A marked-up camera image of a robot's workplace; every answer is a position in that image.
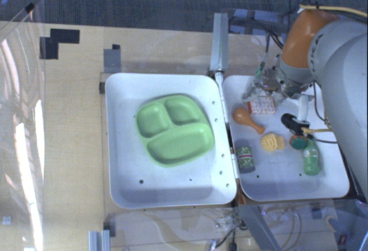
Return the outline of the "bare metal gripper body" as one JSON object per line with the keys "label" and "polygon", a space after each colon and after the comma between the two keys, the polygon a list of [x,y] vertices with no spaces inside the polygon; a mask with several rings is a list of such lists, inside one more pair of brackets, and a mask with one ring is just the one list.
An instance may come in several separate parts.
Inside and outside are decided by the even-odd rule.
{"label": "bare metal gripper body", "polygon": [[264,68],[257,70],[255,74],[255,86],[266,92],[281,93],[281,85],[276,77],[276,68]]}

